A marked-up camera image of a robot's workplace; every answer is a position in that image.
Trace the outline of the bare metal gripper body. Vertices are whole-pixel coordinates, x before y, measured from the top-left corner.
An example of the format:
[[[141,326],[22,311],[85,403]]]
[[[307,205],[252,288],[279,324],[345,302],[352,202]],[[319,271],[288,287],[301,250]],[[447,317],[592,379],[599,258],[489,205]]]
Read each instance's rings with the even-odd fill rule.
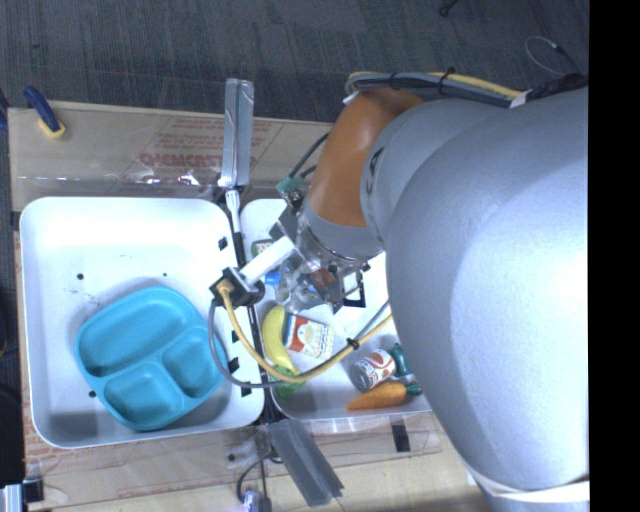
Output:
[[[321,304],[330,305],[334,312],[339,310],[347,296],[360,287],[364,261],[330,249],[308,225],[276,225],[275,240],[284,238],[294,243],[294,249],[279,264],[276,301],[292,313]]]

